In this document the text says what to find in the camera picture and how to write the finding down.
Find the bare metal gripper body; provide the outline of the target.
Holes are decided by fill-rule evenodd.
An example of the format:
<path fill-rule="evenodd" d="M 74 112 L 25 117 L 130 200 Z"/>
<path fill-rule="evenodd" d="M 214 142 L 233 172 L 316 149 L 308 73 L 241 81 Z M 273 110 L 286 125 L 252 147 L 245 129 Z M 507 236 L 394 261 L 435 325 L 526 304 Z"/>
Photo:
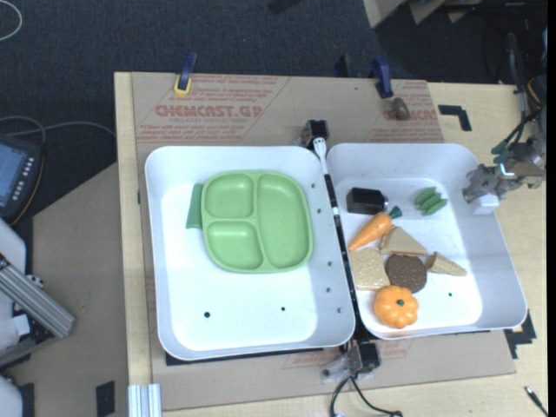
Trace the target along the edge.
<path fill-rule="evenodd" d="M 500 144 L 499 177 L 518 179 L 521 186 L 538 188 L 546 179 L 546 135 L 532 133 L 525 142 Z"/>

